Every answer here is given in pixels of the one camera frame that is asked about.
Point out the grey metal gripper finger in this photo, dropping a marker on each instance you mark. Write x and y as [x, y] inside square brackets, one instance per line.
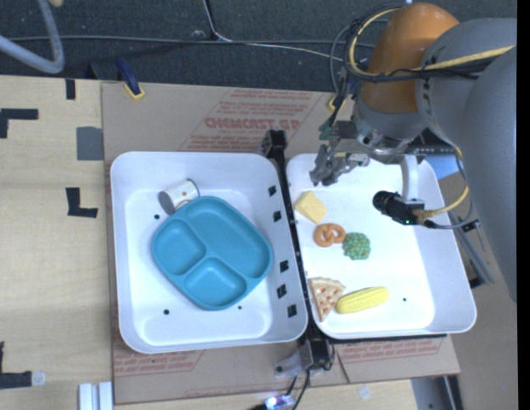
[342, 170]
[321, 170]

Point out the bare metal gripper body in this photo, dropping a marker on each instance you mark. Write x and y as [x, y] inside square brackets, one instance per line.
[350, 143]

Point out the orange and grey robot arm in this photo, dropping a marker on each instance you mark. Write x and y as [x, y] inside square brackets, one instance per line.
[469, 101]

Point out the yellow cheese wedge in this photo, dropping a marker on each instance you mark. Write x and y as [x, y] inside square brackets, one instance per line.
[310, 206]

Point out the thin black rod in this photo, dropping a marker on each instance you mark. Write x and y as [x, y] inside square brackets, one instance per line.
[291, 212]

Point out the orange pretzel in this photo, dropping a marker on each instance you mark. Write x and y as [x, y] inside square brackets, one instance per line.
[320, 238]

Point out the green peas cluster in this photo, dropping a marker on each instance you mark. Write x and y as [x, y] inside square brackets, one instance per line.
[357, 246]

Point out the white plastic tray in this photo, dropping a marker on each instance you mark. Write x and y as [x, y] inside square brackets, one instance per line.
[141, 297]
[409, 271]

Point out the pizza slice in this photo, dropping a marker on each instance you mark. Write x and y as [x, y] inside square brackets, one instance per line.
[323, 295]

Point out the yellow corn cob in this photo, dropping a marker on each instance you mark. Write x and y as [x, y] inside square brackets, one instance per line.
[362, 300]

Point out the blue divided plate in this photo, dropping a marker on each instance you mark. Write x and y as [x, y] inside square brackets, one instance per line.
[213, 250]

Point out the brown cardboard board red print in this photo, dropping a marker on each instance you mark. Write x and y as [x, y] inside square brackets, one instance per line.
[196, 118]

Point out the white can with orange dots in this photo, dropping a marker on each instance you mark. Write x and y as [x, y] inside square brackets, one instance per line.
[181, 192]

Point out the black cylinder on white bracket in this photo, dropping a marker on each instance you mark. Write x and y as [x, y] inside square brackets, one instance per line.
[397, 206]

